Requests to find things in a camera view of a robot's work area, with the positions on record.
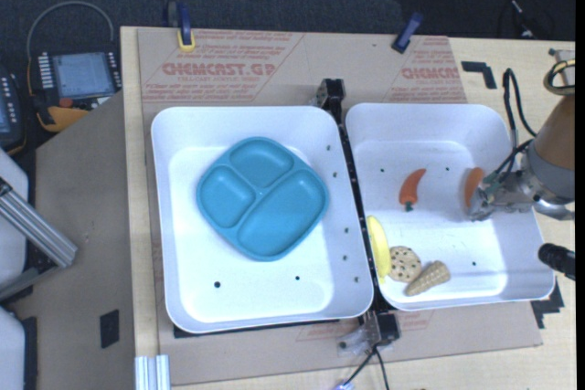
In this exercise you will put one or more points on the pale yellow corn cob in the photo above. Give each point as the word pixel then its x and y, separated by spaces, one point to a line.
pixel 429 278

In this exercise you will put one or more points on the brown biscuit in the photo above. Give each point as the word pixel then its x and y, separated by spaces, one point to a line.
pixel 403 264

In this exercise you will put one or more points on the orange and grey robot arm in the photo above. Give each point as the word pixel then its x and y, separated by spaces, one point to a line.
pixel 555 137

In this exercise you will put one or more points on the blue divided plate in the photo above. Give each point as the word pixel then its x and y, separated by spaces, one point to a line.
pixel 262 201

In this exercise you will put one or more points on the yellow banana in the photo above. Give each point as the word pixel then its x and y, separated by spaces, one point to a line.
pixel 379 244

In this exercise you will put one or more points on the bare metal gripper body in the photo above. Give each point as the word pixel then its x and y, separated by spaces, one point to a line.
pixel 521 192

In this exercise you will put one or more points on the brown cardboard board, red print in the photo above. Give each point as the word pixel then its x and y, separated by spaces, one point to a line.
pixel 283 59

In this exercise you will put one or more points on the black cylinder on white bracket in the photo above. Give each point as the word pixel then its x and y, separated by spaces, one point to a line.
pixel 555 258

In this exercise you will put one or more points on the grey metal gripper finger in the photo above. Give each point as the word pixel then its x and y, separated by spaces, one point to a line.
pixel 480 207

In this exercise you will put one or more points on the thin black rod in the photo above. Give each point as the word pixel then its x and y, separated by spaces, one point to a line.
pixel 354 178

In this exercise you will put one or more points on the white plastic tray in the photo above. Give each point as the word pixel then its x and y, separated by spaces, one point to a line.
pixel 457 242
pixel 256 292

